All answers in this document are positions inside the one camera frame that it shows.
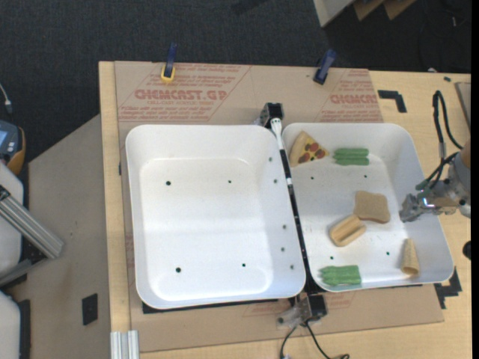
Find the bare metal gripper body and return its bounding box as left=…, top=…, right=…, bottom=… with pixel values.
left=421, top=179, right=472, bottom=218

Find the brown toy bread slice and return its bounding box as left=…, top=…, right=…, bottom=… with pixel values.
left=353, top=190, right=391, bottom=224

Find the tan toy ice cream cone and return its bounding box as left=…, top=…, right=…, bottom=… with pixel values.
left=400, top=237, right=420, bottom=276

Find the white plastic tray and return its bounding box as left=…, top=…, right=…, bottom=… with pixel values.
left=280, top=122, right=455, bottom=293
left=124, top=123, right=308, bottom=310

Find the tan toy hot dog bun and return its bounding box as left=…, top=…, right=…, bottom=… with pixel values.
left=329, top=214, right=367, bottom=248

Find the green toy asparagus bunch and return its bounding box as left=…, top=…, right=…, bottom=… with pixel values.
left=318, top=264, right=363, bottom=288
left=332, top=147, right=370, bottom=167

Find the thin black and white rod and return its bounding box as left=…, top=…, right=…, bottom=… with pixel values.
left=272, top=117, right=312, bottom=288

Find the toy pizza slice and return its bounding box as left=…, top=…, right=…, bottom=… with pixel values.
left=288, top=130, right=331, bottom=168

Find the brown cardboard board red print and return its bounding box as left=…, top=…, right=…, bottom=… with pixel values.
left=113, top=61, right=446, bottom=353

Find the black block with thin wires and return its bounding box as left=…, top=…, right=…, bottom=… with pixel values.
left=257, top=102, right=284, bottom=129
left=276, top=293, right=329, bottom=329

